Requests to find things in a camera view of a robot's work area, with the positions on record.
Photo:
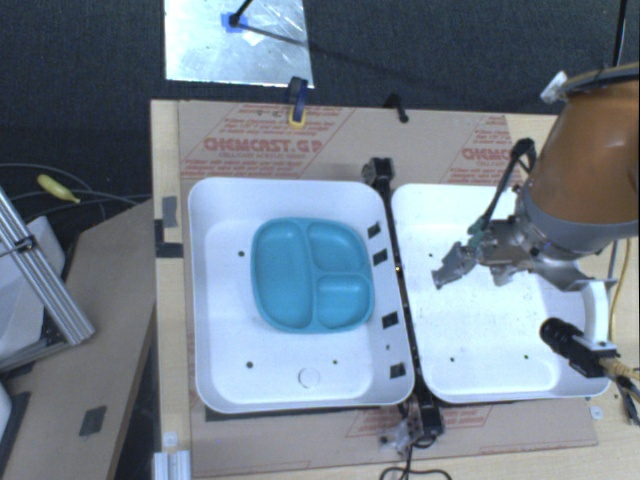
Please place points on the yellow banana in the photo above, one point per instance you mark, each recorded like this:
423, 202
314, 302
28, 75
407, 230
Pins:
56, 188

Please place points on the white plastic tray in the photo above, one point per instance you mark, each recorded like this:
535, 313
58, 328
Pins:
480, 338
225, 318

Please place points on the thin black rod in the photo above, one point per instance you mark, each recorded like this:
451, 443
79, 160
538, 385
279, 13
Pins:
402, 288

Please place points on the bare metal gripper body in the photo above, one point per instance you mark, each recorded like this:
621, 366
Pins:
505, 245

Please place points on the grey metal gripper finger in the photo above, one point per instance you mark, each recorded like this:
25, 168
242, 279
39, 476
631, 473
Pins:
452, 264
503, 275

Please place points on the blue divided plate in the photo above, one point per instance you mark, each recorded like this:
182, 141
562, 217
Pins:
295, 278

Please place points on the black cylinder on white bracket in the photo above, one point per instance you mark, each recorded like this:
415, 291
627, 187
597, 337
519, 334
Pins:
575, 345

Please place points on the brown cardboard board red print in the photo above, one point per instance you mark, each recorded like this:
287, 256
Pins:
280, 148

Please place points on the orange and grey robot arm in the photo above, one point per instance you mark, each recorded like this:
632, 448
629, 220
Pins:
585, 168

